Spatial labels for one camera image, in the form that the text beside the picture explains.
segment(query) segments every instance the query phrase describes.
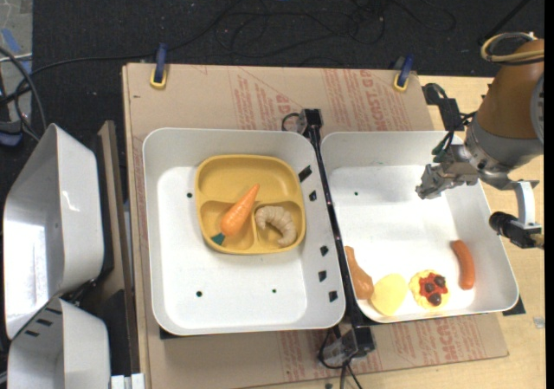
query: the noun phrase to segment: toy hot dog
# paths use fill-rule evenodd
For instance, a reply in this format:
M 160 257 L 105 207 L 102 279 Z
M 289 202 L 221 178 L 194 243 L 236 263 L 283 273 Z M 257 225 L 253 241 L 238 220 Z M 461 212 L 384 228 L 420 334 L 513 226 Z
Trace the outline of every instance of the toy hot dog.
M 451 245 L 460 262 L 460 287 L 464 290 L 472 289 L 475 284 L 475 265 L 471 252 L 461 240 L 453 241 Z

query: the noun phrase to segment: yellow toy potato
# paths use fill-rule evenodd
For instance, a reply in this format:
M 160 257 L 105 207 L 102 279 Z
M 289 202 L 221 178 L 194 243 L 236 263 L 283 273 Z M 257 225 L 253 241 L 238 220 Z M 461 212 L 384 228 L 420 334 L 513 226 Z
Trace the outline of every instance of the yellow toy potato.
M 402 306 L 408 293 L 408 284 L 400 274 L 381 278 L 373 288 L 371 303 L 383 315 L 392 316 Z

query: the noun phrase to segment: yellow plate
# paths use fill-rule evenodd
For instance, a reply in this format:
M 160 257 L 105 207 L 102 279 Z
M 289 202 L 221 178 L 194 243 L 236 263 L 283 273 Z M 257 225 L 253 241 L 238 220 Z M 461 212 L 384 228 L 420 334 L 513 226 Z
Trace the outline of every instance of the yellow plate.
M 242 229 L 222 244 L 212 237 L 219 234 L 225 212 L 254 184 L 260 184 L 254 208 Z M 275 157 L 261 155 L 221 155 L 208 158 L 196 170 L 196 212 L 204 241 L 228 254 L 251 255 L 284 252 L 298 246 L 306 234 L 306 214 L 298 175 L 290 165 Z M 297 238 L 281 247 L 281 233 L 271 224 L 260 230 L 254 214 L 263 206 L 282 206 L 291 213 Z

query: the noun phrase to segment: toy food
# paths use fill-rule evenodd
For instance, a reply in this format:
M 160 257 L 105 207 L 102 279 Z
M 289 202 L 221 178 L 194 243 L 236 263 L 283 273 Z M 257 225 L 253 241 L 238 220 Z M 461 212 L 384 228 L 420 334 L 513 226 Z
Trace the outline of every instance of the toy food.
M 370 299 L 373 295 L 373 280 L 361 267 L 359 267 L 356 257 L 354 256 L 354 249 L 350 246 L 345 246 L 345 252 L 356 298 L 359 300 Z
M 258 190 L 260 190 L 260 185 L 253 185 L 250 190 L 242 195 L 225 215 L 223 215 L 222 221 L 220 222 L 221 233 L 211 238 L 214 243 L 221 245 L 225 237 L 232 237 L 239 232 L 248 219 L 252 207 L 254 207 Z
M 287 247 L 296 241 L 297 232 L 293 217 L 291 212 L 284 207 L 278 205 L 263 206 L 256 211 L 254 218 L 260 229 L 264 230 L 266 223 L 270 223 L 281 233 L 282 237 L 277 240 L 279 246 Z
M 400 274 L 389 274 L 381 278 L 370 298 L 371 303 L 383 315 L 394 315 L 402 306 L 408 293 L 408 284 Z
M 415 274 L 409 280 L 409 289 L 417 304 L 428 310 L 442 308 L 450 298 L 446 279 L 432 269 Z
M 473 264 L 473 257 L 471 252 L 461 240 L 452 242 L 452 249 L 458 261 L 460 262 L 460 287 L 464 290 L 469 290 L 475 284 L 475 265 Z

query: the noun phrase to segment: carrot top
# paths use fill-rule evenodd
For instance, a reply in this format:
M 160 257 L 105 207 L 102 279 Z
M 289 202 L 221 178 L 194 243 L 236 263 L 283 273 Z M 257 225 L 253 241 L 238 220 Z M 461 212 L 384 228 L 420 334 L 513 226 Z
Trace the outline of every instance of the carrot top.
M 233 206 L 223 215 L 221 221 L 221 230 L 224 236 L 232 237 L 236 235 L 244 225 L 250 211 L 254 207 L 256 195 L 260 190 L 260 185 L 253 185 Z

